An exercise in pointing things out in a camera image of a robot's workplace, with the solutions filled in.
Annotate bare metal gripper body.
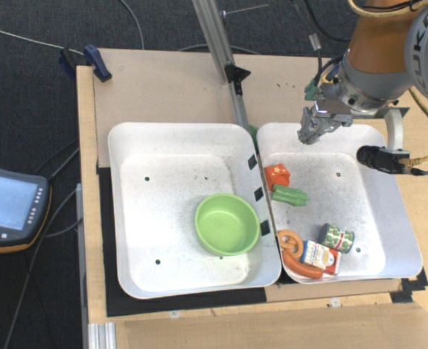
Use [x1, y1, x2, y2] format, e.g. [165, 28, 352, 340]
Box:
[313, 80, 388, 127]

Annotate red cube with yellow stars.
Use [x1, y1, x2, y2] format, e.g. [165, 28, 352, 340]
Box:
[264, 163, 292, 192]

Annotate green toy beans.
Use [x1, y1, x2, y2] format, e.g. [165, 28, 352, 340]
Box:
[270, 184, 311, 208]

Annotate white plastic tray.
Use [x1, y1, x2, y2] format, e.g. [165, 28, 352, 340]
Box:
[107, 121, 282, 300]
[255, 121, 424, 285]

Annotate thin black rod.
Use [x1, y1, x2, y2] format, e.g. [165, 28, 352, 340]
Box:
[252, 129, 283, 268]

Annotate green and white can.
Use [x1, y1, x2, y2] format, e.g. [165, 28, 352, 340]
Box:
[317, 222, 356, 254]

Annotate brown toy pretzel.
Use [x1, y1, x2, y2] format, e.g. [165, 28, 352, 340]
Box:
[277, 229, 305, 263]

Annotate green bowl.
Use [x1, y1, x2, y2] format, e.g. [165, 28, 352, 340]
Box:
[194, 193, 261, 257]

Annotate white and red carton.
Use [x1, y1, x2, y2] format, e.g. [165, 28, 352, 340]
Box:
[300, 239, 343, 276]

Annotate orange toy sausage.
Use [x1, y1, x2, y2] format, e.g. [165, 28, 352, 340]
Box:
[280, 250, 325, 280]

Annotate brown cardboard board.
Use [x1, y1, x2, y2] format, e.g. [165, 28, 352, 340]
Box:
[92, 48, 428, 303]

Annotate black cylinder on white bracket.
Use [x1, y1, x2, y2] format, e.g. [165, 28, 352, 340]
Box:
[356, 107, 412, 175]

